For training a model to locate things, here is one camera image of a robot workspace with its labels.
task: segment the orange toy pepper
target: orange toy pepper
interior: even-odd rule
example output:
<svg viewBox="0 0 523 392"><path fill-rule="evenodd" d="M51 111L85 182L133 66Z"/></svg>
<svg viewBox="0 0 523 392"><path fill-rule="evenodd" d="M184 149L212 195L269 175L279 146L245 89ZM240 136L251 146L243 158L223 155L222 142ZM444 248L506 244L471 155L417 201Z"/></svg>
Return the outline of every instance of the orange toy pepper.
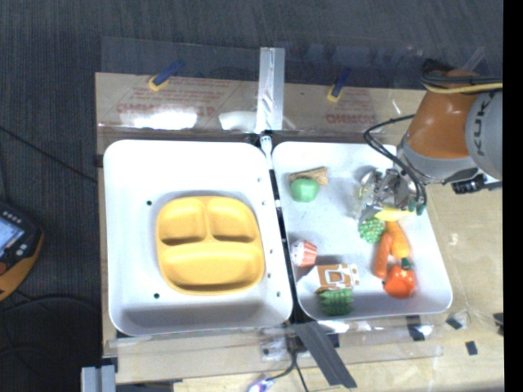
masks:
<svg viewBox="0 0 523 392"><path fill-rule="evenodd" d="M383 289L392 297L405 299L416 288L414 272L407 259L401 261L401 266L393 265L383 282Z"/></svg>

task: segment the small box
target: small box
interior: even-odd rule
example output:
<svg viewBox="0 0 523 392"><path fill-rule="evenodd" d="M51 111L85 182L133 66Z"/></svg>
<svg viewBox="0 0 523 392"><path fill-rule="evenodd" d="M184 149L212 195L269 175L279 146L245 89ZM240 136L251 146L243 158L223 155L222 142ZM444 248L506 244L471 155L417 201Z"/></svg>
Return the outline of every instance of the small box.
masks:
<svg viewBox="0 0 523 392"><path fill-rule="evenodd" d="M302 279L303 283L314 288L315 293L360 284L358 269L353 264L315 265Z"/></svg>

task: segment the white tray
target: white tray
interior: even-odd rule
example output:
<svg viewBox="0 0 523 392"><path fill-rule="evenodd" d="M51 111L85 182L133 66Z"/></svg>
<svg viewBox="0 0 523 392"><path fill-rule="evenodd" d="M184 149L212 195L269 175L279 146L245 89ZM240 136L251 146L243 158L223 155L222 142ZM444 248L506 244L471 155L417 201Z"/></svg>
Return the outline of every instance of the white tray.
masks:
<svg viewBox="0 0 523 392"><path fill-rule="evenodd" d="M387 148L395 152L394 147ZM360 285L353 291L355 308L347 316L333 318L320 308L320 300L299 279L305 269L293 266L300 306L313 319L367 319L407 314L436 314L452 302L452 288L428 215L402 218L401 225L412 249L418 290L408 299L385 293L382 280L371 273L376 244L360 238L354 217L355 193L363 174L373 167L384 171L391 161L365 144L283 142L273 151L289 245L306 239L318 247L316 264L356 264ZM327 167L329 184L320 186L310 203L295 202L288 175Z"/></svg>
<svg viewBox="0 0 523 392"><path fill-rule="evenodd" d="M104 179L109 312L119 331L135 336L274 327L288 319L293 299L261 150L238 142L121 140L105 151ZM230 196L252 208L266 261L254 287L187 295L163 279L156 216L174 198L201 195Z"/></svg>

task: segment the green toy vegetable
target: green toy vegetable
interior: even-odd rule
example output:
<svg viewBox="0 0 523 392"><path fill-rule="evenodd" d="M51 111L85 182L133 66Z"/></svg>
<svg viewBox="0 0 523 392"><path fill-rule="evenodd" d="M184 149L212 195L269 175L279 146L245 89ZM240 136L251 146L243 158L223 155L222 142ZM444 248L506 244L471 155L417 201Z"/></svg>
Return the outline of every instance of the green toy vegetable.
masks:
<svg viewBox="0 0 523 392"><path fill-rule="evenodd" d="M361 223L358 228L360 237L367 243L378 243L382 237L383 231L385 230L385 224L378 218L369 218Z"/></svg>
<svg viewBox="0 0 523 392"><path fill-rule="evenodd" d="M315 199L320 185L312 179L296 179L291 183L293 198L297 202L311 202Z"/></svg>
<svg viewBox="0 0 523 392"><path fill-rule="evenodd" d="M323 291L320 293L321 309L329 315L347 315L354 308L351 303L352 289L340 289L336 291Z"/></svg>

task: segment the blue clamp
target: blue clamp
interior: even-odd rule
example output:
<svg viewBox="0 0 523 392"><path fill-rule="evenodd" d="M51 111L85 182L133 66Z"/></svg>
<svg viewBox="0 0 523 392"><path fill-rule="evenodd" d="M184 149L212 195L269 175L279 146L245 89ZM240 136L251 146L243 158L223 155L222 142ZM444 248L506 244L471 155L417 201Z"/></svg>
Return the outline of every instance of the blue clamp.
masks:
<svg viewBox="0 0 523 392"><path fill-rule="evenodd" d="M329 93L327 95L327 98L330 101L337 102L339 100L340 96L342 95L343 85L348 79L350 73L351 69L349 67L345 67L340 76L337 78L336 82L330 87Z"/></svg>
<svg viewBox="0 0 523 392"><path fill-rule="evenodd" d="M178 74L178 72L186 66L184 60L176 60L165 67L155 76L149 79L149 87L153 91L158 91L169 83L169 77Z"/></svg>

